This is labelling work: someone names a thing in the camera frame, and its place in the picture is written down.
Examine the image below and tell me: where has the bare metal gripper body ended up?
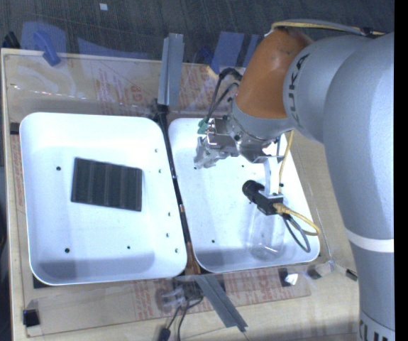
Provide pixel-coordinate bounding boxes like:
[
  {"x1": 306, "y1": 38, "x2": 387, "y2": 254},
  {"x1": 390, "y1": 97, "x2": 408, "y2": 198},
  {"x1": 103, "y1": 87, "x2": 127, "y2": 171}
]
[{"x1": 205, "y1": 117, "x2": 280, "y2": 164}]

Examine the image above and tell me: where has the white plastic tray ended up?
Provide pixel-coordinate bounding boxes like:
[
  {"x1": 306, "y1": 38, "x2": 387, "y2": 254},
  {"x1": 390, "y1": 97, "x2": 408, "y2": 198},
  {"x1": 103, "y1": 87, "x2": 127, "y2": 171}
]
[
  {"x1": 167, "y1": 117, "x2": 321, "y2": 274},
  {"x1": 18, "y1": 112, "x2": 189, "y2": 286}
]

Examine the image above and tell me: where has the black ribbed rectangular pad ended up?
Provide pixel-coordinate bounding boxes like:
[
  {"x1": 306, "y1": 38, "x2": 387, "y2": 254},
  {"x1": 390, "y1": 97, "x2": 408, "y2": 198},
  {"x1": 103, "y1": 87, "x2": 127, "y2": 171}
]
[{"x1": 70, "y1": 156, "x2": 144, "y2": 213}]

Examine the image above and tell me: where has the brown cardboard board red print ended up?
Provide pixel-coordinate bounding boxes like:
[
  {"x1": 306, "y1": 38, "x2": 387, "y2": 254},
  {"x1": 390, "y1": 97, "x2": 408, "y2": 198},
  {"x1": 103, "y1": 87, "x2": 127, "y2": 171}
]
[{"x1": 4, "y1": 54, "x2": 333, "y2": 333}]

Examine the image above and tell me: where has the black cylinder on white bracket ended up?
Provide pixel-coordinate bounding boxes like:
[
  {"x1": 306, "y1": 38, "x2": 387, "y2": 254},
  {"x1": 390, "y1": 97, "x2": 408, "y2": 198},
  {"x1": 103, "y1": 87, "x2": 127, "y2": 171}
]
[{"x1": 241, "y1": 136, "x2": 286, "y2": 217}]

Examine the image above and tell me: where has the black block with thin wires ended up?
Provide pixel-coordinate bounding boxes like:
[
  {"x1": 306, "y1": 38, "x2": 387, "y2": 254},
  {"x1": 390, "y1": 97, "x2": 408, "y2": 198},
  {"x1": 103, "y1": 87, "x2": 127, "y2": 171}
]
[
  {"x1": 160, "y1": 281, "x2": 205, "y2": 307},
  {"x1": 151, "y1": 102, "x2": 171, "y2": 121}
]

